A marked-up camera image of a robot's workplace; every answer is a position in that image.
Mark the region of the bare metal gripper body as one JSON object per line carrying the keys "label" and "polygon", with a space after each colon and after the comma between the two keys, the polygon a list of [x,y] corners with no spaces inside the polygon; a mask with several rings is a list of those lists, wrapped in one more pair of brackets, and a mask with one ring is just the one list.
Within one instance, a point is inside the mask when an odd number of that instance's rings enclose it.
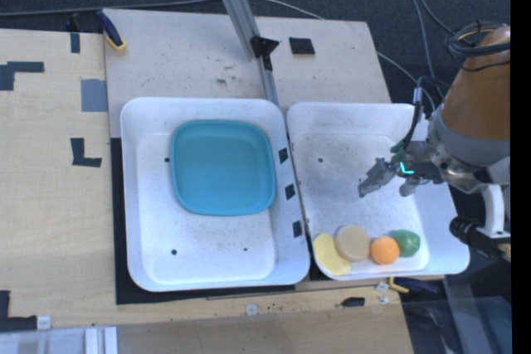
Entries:
{"label": "bare metal gripper body", "polygon": [[446,147],[428,141],[398,143],[391,149],[395,175],[419,177],[421,185],[447,183],[461,192],[481,192],[494,185],[485,167],[470,165],[452,156]]}

